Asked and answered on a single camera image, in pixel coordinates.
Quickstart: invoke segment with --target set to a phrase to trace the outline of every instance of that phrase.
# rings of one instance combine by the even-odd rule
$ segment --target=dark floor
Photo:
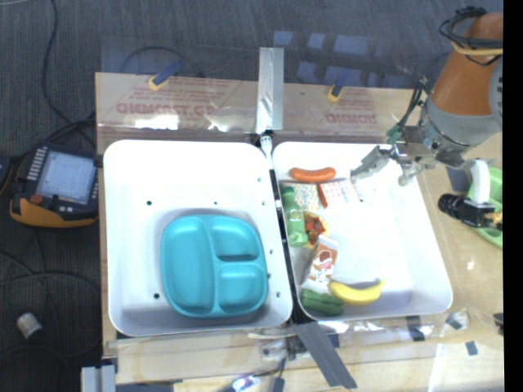
[[[125,42],[183,51],[194,57],[191,75],[256,80],[253,54],[283,46],[289,82],[326,83],[329,66],[350,65],[363,72],[352,85],[411,88],[420,74],[437,77],[449,52],[438,26],[456,9],[503,11],[503,0],[16,1],[0,0],[0,154],[12,157],[68,123],[93,119],[95,72],[150,72],[147,58],[123,65]],[[310,51],[306,43],[316,34],[331,47]],[[335,42],[386,50],[337,58]],[[231,48],[244,51],[244,61],[206,62]],[[55,142],[94,150],[92,125]],[[98,364],[101,355],[98,224],[25,227],[9,216],[8,192],[0,209],[0,390],[80,391],[80,368]],[[31,274],[39,276],[12,281]],[[15,325],[26,311],[44,327],[32,345]]]

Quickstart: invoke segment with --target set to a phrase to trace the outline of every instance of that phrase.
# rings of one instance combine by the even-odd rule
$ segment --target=blue plate
[[[169,304],[188,317],[248,314],[266,299],[262,241],[250,224],[232,216],[172,221],[162,235],[160,266]]]

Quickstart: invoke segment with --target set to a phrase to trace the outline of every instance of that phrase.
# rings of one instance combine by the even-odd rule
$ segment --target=orange toy food
[[[292,168],[290,175],[294,180],[304,183],[322,183],[331,180],[336,176],[336,170],[332,167],[321,168],[320,170],[305,170],[303,168]]]

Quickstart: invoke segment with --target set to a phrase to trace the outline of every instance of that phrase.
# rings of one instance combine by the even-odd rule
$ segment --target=bottle
[[[309,241],[305,232],[303,211],[294,200],[294,188],[284,187],[281,190],[284,205],[284,220],[287,228],[287,240],[290,247],[301,247]]]

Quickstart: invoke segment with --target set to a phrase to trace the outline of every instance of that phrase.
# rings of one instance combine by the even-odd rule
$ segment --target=banana
[[[329,289],[336,298],[353,306],[370,305],[375,302],[382,294],[382,286],[382,280],[378,284],[364,289],[356,289],[334,280],[329,283]]]

